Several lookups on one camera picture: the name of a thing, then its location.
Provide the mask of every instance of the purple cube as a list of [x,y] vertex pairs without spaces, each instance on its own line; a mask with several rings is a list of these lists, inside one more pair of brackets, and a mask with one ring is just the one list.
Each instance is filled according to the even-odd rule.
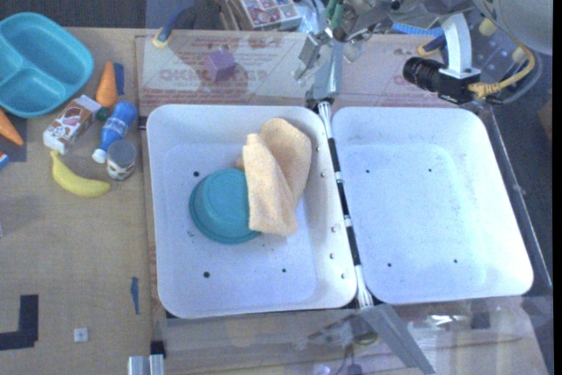
[[234,57],[227,50],[217,50],[207,56],[205,69],[214,82],[229,78],[236,68]]

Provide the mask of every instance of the blue bottle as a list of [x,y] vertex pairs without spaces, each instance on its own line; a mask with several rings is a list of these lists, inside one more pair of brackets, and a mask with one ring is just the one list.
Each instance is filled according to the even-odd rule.
[[133,104],[123,100],[113,108],[113,114],[105,121],[99,135],[100,145],[91,155],[95,162],[105,163],[107,148],[115,141],[125,137],[129,126],[137,116],[137,109]]

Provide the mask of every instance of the folded towel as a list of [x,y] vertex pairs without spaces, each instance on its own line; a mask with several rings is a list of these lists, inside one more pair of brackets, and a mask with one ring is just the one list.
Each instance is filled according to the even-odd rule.
[[295,210],[312,161],[308,136],[284,119],[271,119],[249,134],[238,161],[246,173],[249,228],[289,236],[297,231]]

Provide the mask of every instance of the blue plastic bowl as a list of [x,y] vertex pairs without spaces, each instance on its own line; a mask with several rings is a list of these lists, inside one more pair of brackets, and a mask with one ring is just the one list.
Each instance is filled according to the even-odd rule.
[[248,185],[238,169],[224,169],[201,180],[191,192],[190,215],[198,230],[223,244],[259,235],[249,229]]
[[82,42],[38,13],[0,22],[0,106],[22,118],[51,112],[90,79],[94,59]]

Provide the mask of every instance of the carrot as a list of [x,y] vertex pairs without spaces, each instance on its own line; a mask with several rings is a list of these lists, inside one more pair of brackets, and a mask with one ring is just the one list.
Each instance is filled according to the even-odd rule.
[[105,108],[111,108],[117,103],[117,82],[115,80],[115,67],[112,61],[105,64],[104,71],[99,77],[96,91],[96,101]]
[[19,146],[24,145],[24,140],[16,130],[16,127],[10,122],[8,117],[0,110],[0,134],[8,138],[10,141],[15,142]]

